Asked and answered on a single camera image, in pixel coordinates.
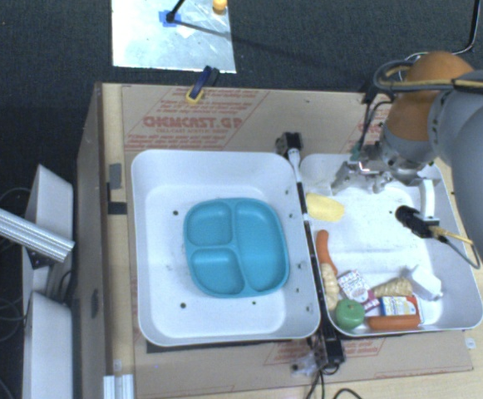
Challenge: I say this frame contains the brown cardboard board red print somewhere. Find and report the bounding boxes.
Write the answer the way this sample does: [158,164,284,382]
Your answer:
[120,84,475,390]

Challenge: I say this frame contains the green round doughnut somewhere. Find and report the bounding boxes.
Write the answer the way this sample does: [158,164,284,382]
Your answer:
[334,298,367,330]

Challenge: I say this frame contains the small red packet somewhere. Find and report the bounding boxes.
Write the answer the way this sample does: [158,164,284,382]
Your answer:
[362,297,382,318]

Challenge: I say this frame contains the beige ribbed bread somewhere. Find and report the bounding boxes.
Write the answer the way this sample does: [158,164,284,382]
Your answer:
[320,263,341,312]

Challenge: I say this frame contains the black block with thin wires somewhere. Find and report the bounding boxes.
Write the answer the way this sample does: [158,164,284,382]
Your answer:
[314,333,346,370]
[275,131,305,158]

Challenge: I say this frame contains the blue divided plate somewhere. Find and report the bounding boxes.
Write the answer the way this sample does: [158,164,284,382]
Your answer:
[182,197,291,299]

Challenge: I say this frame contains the orange sausage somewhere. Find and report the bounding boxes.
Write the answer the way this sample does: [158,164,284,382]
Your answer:
[315,229,339,277]
[367,314,421,333]

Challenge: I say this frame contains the white plastic tray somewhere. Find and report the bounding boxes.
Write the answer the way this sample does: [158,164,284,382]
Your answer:
[298,152,483,338]
[131,148,323,347]

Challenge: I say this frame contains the yellow and orange carton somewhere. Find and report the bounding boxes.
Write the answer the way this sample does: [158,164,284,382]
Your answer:
[379,295,423,323]

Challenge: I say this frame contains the thin black and white rod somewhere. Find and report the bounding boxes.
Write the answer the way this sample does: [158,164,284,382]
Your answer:
[289,147,338,348]

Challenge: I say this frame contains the yellow flat chip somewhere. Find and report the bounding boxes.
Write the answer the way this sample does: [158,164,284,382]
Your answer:
[305,192,346,224]

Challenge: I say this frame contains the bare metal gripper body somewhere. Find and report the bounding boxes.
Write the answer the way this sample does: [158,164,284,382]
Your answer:
[347,143,428,187]

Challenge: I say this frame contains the white and pink packet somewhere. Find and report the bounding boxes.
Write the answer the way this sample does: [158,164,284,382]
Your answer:
[337,269,371,305]

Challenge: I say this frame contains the white carton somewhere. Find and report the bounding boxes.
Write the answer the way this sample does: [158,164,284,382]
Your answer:
[402,264,444,302]

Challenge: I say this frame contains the beige waffle cone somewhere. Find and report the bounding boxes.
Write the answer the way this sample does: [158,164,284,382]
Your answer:
[369,276,414,300]

